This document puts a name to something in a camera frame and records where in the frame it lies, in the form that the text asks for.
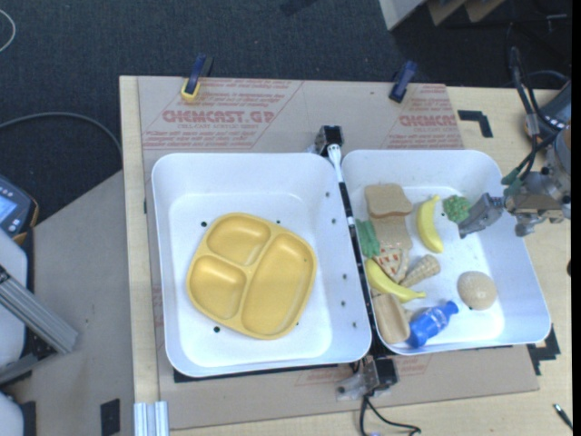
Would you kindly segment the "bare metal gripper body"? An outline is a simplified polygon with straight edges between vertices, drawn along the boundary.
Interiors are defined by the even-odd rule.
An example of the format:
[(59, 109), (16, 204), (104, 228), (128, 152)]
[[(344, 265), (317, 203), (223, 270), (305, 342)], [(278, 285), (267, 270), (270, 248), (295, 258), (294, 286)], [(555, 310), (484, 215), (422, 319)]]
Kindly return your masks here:
[(507, 210), (521, 221), (560, 222), (571, 217), (571, 177), (556, 169), (516, 177), (504, 190)]

